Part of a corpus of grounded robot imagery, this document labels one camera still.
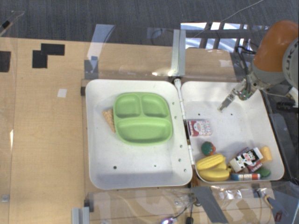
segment black tape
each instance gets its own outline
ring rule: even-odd
[[[4,29],[8,28],[8,26],[10,25],[10,22],[9,21],[5,21],[3,24],[2,24],[2,27]]]
[[[212,223],[228,223],[223,211],[217,203],[215,197],[212,194],[210,187],[194,187],[191,191],[195,194],[197,200],[201,203],[207,216]]]
[[[42,55],[40,50],[32,52],[32,68],[48,68],[48,57]]]
[[[10,57],[10,51],[0,51],[0,72],[9,72]]]
[[[81,87],[81,96],[85,96],[85,89],[86,89],[86,87]]]
[[[98,58],[91,60],[84,60],[84,78],[86,80],[94,80],[99,78]]]
[[[41,54],[44,56],[47,56],[47,55],[64,56],[64,48],[65,48],[65,45],[63,45],[63,44],[42,43]]]

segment wooden table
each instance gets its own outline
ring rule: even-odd
[[[65,55],[48,56],[47,69],[33,69],[32,51],[40,50],[41,43],[64,44]],[[0,191],[9,193],[10,201],[0,203],[0,223],[71,223],[72,208],[82,208],[88,192],[96,194],[99,207],[111,210],[109,213],[92,213],[92,224],[99,224],[99,219],[110,220],[109,223],[113,224],[159,223],[161,216],[180,211],[174,203],[168,202],[168,207],[159,210],[161,216],[158,216],[152,215],[140,205],[143,201],[161,204],[168,196],[172,196],[173,189],[104,192],[90,182],[88,170],[85,170],[88,157],[84,153],[80,95],[84,60],[87,59],[89,46],[88,42],[0,38],[0,50],[11,51],[12,62],[17,62],[17,72],[10,69],[8,73],[0,73],[0,85],[4,87],[1,91],[4,97],[10,97],[5,106],[5,117],[14,120],[13,125],[0,126],[1,130],[5,130],[0,133],[0,138],[5,136],[6,144],[10,141],[7,133],[14,130],[12,159],[10,155],[1,153],[0,177],[8,185],[3,187],[0,184]],[[171,47],[106,44],[99,58],[102,71],[100,77],[121,78],[124,73],[135,70],[137,75],[133,77],[144,78],[144,73],[167,70],[171,63],[171,53]],[[187,74],[200,75],[203,79],[216,77],[218,80],[227,76],[226,80],[235,80],[229,53],[214,53],[212,58],[206,50],[188,49]],[[58,95],[60,89],[67,90],[65,97]],[[3,152],[11,153],[8,145],[0,148]],[[145,200],[140,192],[146,193]],[[235,218],[244,221],[272,218],[270,208],[259,198],[236,199],[230,205],[221,200],[219,202],[231,223],[234,223]],[[195,208],[193,217],[194,223],[210,223],[202,208]]]

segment cable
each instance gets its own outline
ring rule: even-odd
[[[192,218],[193,204],[191,206],[190,216],[186,219],[186,224],[193,224],[194,219]]]
[[[264,1],[264,0],[259,0],[258,2],[254,3],[254,4],[251,4],[251,5],[247,6],[247,7],[244,7],[244,8],[242,8],[242,9],[240,9],[239,11],[235,12],[234,14],[231,14],[231,15],[228,16],[227,18],[221,20],[220,23],[222,23],[222,22],[226,21],[227,19],[229,19],[229,18],[231,18],[231,17],[237,15],[239,12],[244,11],[244,10],[246,10],[246,9],[248,9],[248,8],[251,8],[251,7],[253,7],[253,6],[255,6],[255,5],[257,5],[257,4],[259,4],[260,2],[263,2],[263,1]],[[208,26],[207,28],[203,29],[201,32],[197,33],[193,38],[197,37],[198,35],[200,35],[200,34],[203,33],[204,31],[210,29],[211,27],[212,27],[212,25],[210,25],[210,26]]]
[[[173,219],[178,218],[179,216],[181,216],[187,210],[187,208],[190,207],[190,205],[193,206],[193,204],[195,202],[196,202],[196,200],[194,202],[192,202],[192,203],[189,203],[187,206],[185,206],[184,210],[180,214],[178,214],[177,216],[173,217]]]
[[[246,42],[247,44],[249,44],[249,45],[254,45],[257,49],[258,49],[258,45],[256,45],[255,43],[253,43],[253,42]]]
[[[245,53],[245,54],[254,55],[256,52],[252,51],[252,50],[248,50],[248,49],[246,49],[243,46],[236,46],[235,47],[235,52],[238,54],[238,56],[240,58],[240,61],[241,61],[241,64],[242,64],[242,68],[245,71],[245,79],[246,79],[245,90],[249,94],[251,92],[251,84],[249,82],[249,71],[248,71],[248,67],[247,67],[247,64],[246,64],[246,61],[245,61],[245,58],[244,58],[243,54]]]

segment metal bracket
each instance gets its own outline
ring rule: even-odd
[[[173,30],[171,70],[168,76],[183,76],[185,74],[186,31]]]
[[[189,150],[189,156],[190,156],[191,165],[195,165],[195,160],[193,159],[193,152],[192,152],[191,145],[188,145],[188,150]]]
[[[71,224],[89,224],[89,207],[73,208],[71,210]]]

